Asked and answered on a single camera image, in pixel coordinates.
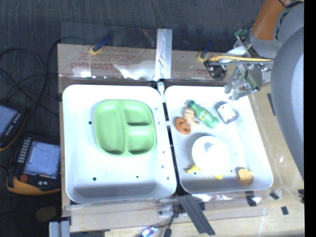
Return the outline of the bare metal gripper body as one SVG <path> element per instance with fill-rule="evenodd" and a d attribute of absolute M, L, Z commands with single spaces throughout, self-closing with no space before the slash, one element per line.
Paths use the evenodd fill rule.
<path fill-rule="evenodd" d="M 235 55 L 246 58 L 260 56 L 251 46 L 249 40 L 250 27 L 243 27 L 235 32 Z M 232 75 L 234 92 L 255 92 L 271 82 L 272 64 L 263 61 L 239 61 Z"/>

